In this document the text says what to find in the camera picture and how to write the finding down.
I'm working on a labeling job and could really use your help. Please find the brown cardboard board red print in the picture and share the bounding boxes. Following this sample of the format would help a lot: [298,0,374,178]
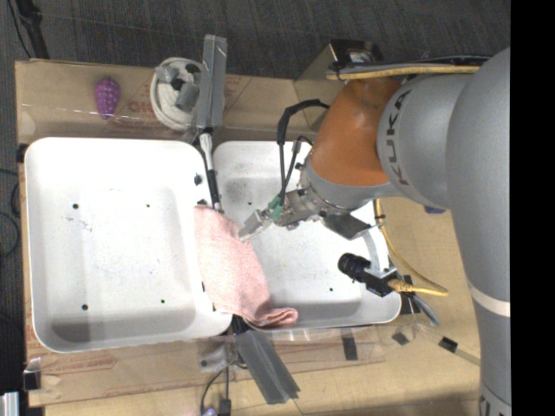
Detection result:
[15,58,387,409]

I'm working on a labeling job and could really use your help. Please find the black cylinder on white bracket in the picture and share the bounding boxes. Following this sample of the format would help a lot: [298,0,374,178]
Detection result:
[336,225,399,298]

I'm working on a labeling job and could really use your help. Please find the white plastic tray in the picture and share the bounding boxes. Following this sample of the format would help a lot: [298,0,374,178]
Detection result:
[211,140,402,330]
[23,136,233,354]

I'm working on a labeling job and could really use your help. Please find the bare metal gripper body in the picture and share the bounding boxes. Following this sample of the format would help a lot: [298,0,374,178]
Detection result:
[267,185,349,230]

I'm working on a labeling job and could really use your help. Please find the white round bowl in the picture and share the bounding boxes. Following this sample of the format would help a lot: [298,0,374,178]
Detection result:
[149,56,204,132]

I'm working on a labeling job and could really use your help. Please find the purple grapes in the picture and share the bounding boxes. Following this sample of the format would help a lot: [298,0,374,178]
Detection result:
[94,76,121,121]

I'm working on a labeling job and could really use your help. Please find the pink cloth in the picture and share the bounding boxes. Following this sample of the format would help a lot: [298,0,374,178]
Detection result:
[193,205,300,329]

